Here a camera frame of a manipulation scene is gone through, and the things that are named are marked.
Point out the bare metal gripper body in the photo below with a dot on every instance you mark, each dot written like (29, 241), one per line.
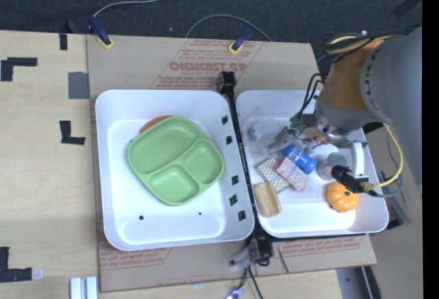
(310, 129)

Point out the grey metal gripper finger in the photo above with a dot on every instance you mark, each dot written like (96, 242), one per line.
(313, 145)
(280, 135)

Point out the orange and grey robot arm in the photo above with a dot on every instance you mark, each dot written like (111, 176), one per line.
(346, 85)

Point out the blue bottle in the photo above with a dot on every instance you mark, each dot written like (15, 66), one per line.
(303, 160)

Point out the clear plastic bottle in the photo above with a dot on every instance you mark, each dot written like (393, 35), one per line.
(262, 129)

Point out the small silver can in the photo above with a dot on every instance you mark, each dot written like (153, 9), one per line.
(326, 169)

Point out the orange checked packet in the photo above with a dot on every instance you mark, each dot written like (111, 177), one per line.
(269, 170)

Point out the thin black rod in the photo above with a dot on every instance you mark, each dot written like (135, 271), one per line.
(241, 150)

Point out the orange pumpkin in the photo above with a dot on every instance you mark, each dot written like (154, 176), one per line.
(339, 200)

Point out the tan bread bun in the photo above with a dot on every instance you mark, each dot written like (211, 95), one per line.
(267, 200)

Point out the white plastic tray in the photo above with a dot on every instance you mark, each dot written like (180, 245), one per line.
(308, 212)
(171, 222)

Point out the green divided plate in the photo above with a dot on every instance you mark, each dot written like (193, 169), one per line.
(171, 157)

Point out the brown cardboard board, red print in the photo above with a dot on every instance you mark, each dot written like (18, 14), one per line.
(192, 61)

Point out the orange flat disc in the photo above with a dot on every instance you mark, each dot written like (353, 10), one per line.
(152, 122)

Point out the black cylinder on white bracket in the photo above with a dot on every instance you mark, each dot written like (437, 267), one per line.
(347, 179)

